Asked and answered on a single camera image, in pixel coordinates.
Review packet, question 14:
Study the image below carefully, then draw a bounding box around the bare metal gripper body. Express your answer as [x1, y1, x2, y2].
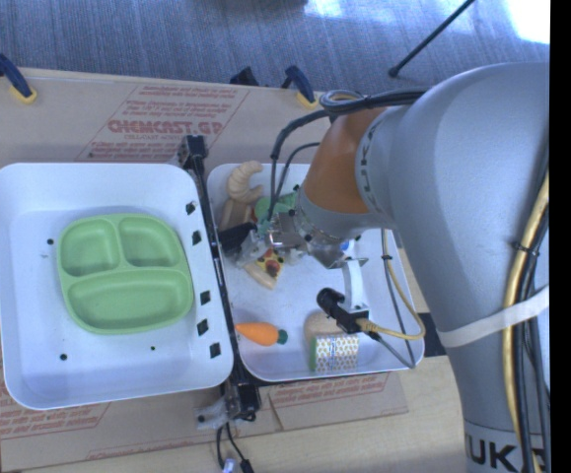
[258, 208, 360, 270]

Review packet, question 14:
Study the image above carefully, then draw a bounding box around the yellow pizza slice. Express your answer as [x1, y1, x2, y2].
[243, 247, 286, 291]

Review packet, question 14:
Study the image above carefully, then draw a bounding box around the black bottle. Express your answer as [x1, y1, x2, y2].
[217, 222, 258, 254]

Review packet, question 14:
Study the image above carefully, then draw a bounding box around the green broccoli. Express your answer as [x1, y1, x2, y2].
[253, 192, 299, 226]

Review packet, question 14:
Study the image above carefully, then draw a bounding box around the thin black and white rod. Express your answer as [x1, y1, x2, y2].
[190, 163, 243, 388]

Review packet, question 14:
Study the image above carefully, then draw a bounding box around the white plastic tray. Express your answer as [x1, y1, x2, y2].
[0, 162, 236, 411]
[205, 163, 426, 383]

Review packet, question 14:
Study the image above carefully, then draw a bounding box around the beige croissant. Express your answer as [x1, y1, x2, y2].
[225, 160, 265, 205]

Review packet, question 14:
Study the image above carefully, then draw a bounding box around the orange carrot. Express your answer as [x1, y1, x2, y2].
[234, 321, 289, 348]

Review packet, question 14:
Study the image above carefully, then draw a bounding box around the green divided plate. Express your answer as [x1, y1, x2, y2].
[56, 213, 196, 336]

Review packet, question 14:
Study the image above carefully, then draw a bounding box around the brown cardboard board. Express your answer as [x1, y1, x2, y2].
[0, 66, 410, 462]

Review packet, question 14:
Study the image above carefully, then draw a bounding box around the black cylinder on white bracket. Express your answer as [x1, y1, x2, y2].
[316, 256, 371, 335]

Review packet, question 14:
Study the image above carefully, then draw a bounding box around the black block with wires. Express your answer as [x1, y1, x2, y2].
[178, 134, 209, 171]
[222, 379, 262, 421]

